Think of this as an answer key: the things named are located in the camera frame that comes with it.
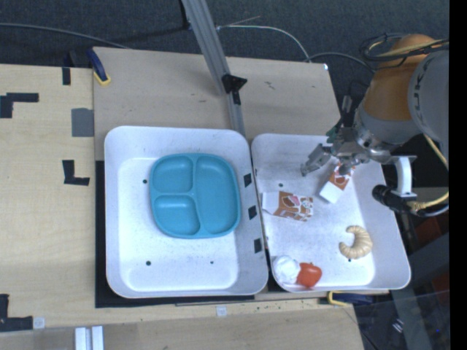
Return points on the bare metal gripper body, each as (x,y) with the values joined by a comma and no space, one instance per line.
(352,144)

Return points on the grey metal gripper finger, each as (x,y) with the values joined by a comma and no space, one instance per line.
(315,160)
(346,168)

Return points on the orange and white carton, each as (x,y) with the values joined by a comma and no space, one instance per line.
(333,190)
(288,205)

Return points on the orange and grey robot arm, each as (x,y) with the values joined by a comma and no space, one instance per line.
(390,93)

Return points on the white plastic tray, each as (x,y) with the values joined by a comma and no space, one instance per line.
(321,239)
(182,261)

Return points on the beige croissant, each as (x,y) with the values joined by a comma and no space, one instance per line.
(359,248)

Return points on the blue divided plate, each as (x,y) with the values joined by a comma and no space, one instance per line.
(215,195)

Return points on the white round toy food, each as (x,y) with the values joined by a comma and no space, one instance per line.
(285,268)

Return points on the red tomato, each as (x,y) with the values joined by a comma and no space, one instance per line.
(310,275)

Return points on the pale wood board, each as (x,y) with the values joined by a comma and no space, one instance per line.
(164,93)

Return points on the black cylinder on white bracket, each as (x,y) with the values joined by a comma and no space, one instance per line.
(403,181)

